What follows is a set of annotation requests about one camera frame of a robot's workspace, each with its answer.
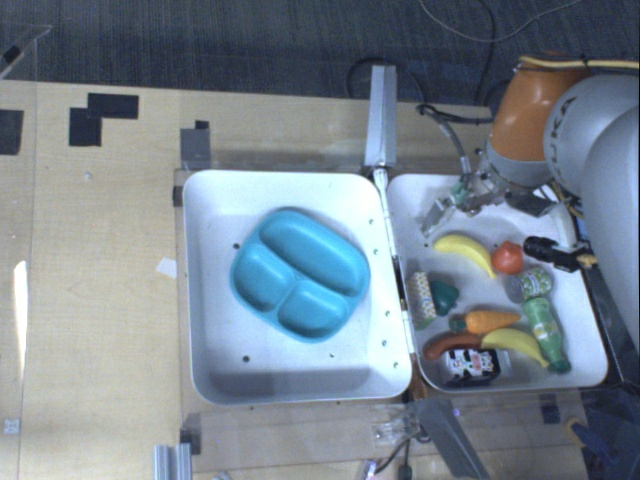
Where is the green bell pepper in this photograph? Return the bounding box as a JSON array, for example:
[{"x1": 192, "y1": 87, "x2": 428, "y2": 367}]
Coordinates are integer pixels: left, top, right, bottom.
[{"x1": 430, "y1": 279, "x2": 461, "y2": 318}]

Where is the black cylinder on white bracket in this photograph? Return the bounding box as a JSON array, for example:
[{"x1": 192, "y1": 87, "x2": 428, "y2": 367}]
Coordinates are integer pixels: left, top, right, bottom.
[{"x1": 522, "y1": 201, "x2": 597, "y2": 274}]

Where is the orange carrot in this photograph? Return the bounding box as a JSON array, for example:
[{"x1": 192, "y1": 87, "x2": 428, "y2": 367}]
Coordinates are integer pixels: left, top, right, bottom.
[{"x1": 447, "y1": 309, "x2": 523, "y2": 336}]

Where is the green pea can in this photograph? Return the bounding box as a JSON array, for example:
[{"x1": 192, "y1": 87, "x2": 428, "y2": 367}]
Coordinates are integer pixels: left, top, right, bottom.
[{"x1": 505, "y1": 266, "x2": 554, "y2": 304}]

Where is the brown sausage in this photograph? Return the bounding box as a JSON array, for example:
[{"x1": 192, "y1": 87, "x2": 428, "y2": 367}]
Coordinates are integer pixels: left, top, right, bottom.
[{"x1": 423, "y1": 331, "x2": 484, "y2": 362}]

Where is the blue divided plate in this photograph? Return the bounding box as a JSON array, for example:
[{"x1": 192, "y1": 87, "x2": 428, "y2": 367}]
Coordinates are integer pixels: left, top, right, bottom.
[{"x1": 228, "y1": 207, "x2": 373, "y2": 345}]

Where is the yellow banana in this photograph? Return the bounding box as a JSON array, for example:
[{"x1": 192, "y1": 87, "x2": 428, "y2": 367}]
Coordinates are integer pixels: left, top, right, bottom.
[
  {"x1": 480, "y1": 327, "x2": 551, "y2": 370},
  {"x1": 432, "y1": 233, "x2": 498, "y2": 281}
]

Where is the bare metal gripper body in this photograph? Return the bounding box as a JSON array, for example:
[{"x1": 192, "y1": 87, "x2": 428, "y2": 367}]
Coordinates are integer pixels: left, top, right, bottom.
[{"x1": 460, "y1": 165, "x2": 512, "y2": 217}]

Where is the green plastic bottle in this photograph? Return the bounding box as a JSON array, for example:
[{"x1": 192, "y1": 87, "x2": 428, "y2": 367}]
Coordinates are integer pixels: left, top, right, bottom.
[{"x1": 521, "y1": 296, "x2": 573, "y2": 375}]

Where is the black and white carton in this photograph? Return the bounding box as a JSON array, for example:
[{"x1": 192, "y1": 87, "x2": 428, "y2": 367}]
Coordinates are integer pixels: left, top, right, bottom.
[{"x1": 441, "y1": 347, "x2": 502, "y2": 389}]

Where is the white plastic tray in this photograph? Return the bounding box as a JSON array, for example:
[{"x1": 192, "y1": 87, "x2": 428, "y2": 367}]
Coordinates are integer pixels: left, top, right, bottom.
[
  {"x1": 181, "y1": 169, "x2": 414, "y2": 407},
  {"x1": 387, "y1": 173, "x2": 610, "y2": 395}
]

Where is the red tomato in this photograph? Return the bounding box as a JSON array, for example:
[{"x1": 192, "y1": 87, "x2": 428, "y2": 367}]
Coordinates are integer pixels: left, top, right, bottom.
[{"x1": 490, "y1": 240, "x2": 526, "y2": 276}]

